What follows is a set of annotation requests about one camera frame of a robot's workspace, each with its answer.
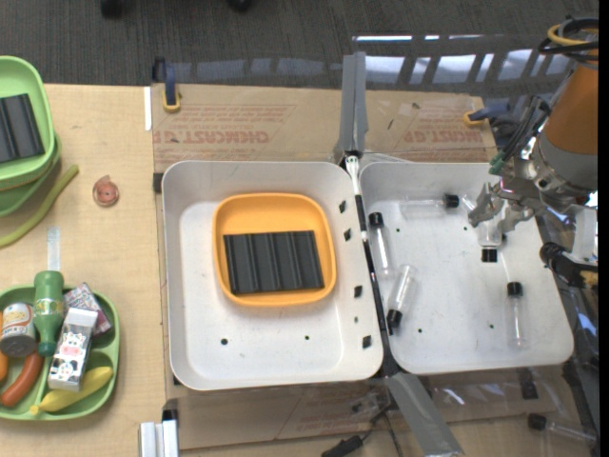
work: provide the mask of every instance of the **metal bracket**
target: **metal bracket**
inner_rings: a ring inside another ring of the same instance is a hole
[[[368,116],[365,109],[365,52],[358,51],[343,59],[341,99],[341,128],[335,148],[335,160],[340,163],[347,151],[362,153]]]
[[[387,378],[386,383],[425,456],[463,455],[457,439],[417,376],[399,372]]]
[[[164,411],[161,423],[140,424],[139,439],[140,457],[179,457],[178,420],[175,411]]]

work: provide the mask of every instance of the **green plate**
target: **green plate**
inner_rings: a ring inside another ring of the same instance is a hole
[[[28,183],[18,188],[0,191],[0,217],[10,215],[17,211],[21,206],[36,192],[47,180],[55,165],[59,162],[61,155],[61,142],[59,135],[55,135],[55,152],[51,158],[49,169],[33,183]]]
[[[65,288],[64,292],[68,292],[73,288]],[[29,393],[15,406],[3,407],[0,405],[0,418],[10,420],[42,420],[56,421],[69,420],[71,418],[79,418],[88,415],[101,407],[110,394],[114,390],[116,382],[116,374],[118,372],[118,356],[120,345],[120,327],[118,313],[110,300],[97,291],[93,292],[102,310],[112,323],[112,328],[95,337],[91,343],[91,352],[87,361],[87,370],[102,366],[110,366],[113,369],[113,374],[110,380],[104,387],[82,399],[53,413],[41,411],[36,416],[29,413],[29,407],[39,404],[49,391],[47,387],[47,375],[49,374],[49,366],[51,357],[47,357],[43,369],[38,376],[38,380]],[[0,292],[0,309],[4,309],[11,303],[24,302],[33,304],[35,289],[33,285],[22,285],[6,289]],[[23,366],[23,359],[9,359],[9,373],[5,380],[0,383],[0,392],[4,392],[12,382],[17,378]]]
[[[40,74],[34,66],[15,56],[0,56],[0,98],[29,95],[45,153],[0,163],[0,190],[35,181],[49,169],[55,152],[49,100]]]

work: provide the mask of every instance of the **test tube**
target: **test tube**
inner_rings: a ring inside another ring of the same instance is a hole
[[[448,209],[459,206],[459,196],[456,194],[409,194],[400,202],[400,212],[405,219],[411,215],[425,215],[442,213]]]
[[[416,273],[417,270],[409,264],[402,264],[398,268],[398,277],[387,299],[389,335],[393,335],[394,328],[400,326],[404,314],[409,311],[412,305],[417,284]]]
[[[370,231],[374,237],[372,244],[374,251],[374,269],[380,278],[389,278],[393,274],[393,254],[389,244],[389,231],[384,225],[383,215],[379,211],[368,215]]]
[[[577,440],[590,448],[597,444],[597,433],[593,429],[584,427],[577,422],[570,422],[562,418],[545,416],[538,413],[529,414],[527,421],[529,428],[534,430],[546,431],[560,437]]]
[[[476,207],[476,202],[467,195],[463,196],[462,204],[467,212],[472,211]],[[497,247],[501,245],[502,241],[501,230],[499,229],[500,221],[501,215],[497,214],[484,222],[480,222],[476,226],[478,244],[482,247],[481,258],[485,263],[497,262]]]
[[[517,281],[508,283],[504,316],[507,344],[509,347],[525,348],[527,346],[527,315],[521,283]]]

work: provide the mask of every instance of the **green bottle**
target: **green bottle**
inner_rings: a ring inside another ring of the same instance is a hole
[[[34,277],[34,287],[34,326],[40,333],[38,353],[50,357],[64,323],[64,276],[56,270],[43,270]]]

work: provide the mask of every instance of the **white plastic tray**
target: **white plastic tray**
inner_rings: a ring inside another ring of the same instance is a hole
[[[320,302],[244,307],[220,289],[211,248],[213,211],[228,196],[271,191],[306,195],[324,210],[338,279]],[[351,182],[342,169],[329,163],[185,161],[165,173],[163,202],[169,355],[181,383],[213,390],[356,381],[380,368],[372,288]],[[348,229],[352,235],[345,241]],[[359,297],[356,286],[362,287]]]
[[[390,336],[391,351],[407,371],[424,375],[554,365],[573,351],[556,282],[539,256],[542,242],[534,219],[507,233],[495,264],[481,261],[465,209],[407,221],[402,216],[399,201],[418,192],[477,198],[484,182],[497,181],[487,172],[487,164],[372,163],[362,169],[366,212],[383,214],[395,264],[418,270],[411,309],[400,331]],[[505,342],[501,310],[510,281],[521,282],[527,298],[526,349],[510,349]],[[386,299],[391,282],[381,282],[380,288]]]

